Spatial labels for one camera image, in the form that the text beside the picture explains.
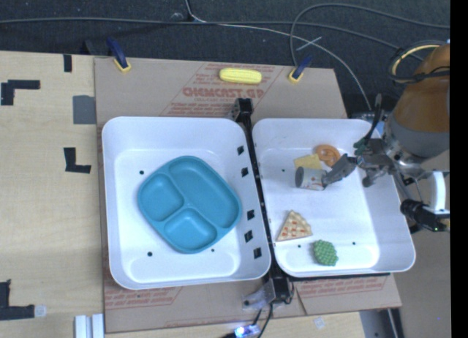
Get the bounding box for yellow cheese slice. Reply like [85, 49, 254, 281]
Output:
[293, 153, 323, 171]

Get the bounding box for white plastic tray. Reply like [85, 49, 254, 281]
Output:
[101, 116, 273, 291]
[252, 117, 417, 279]

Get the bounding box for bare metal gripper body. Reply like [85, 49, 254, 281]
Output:
[355, 138, 428, 179]

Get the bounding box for brown cardboard board red print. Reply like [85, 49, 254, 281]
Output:
[93, 56, 403, 334]

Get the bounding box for black cylinder on white bracket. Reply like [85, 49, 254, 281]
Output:
[399, 170, 451, 233]

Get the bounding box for blue divided plate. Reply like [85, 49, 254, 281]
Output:
[137, 155, 244, 255]

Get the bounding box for black block with thin wires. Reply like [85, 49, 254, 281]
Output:
[268, 276, 294, 304]

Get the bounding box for pizza slice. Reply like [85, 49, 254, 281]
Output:
[275, 209, 314, 243]

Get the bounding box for orange pretzel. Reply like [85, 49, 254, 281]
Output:
[313, 143, 342, 168]

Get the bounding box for small silver can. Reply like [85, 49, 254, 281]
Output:
[294, 165, 328, 192]

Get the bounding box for yellow corn cob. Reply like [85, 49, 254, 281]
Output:
[219, 67, 263, 86]

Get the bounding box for thin black rod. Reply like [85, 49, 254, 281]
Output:
[241, 109, 283, 279]

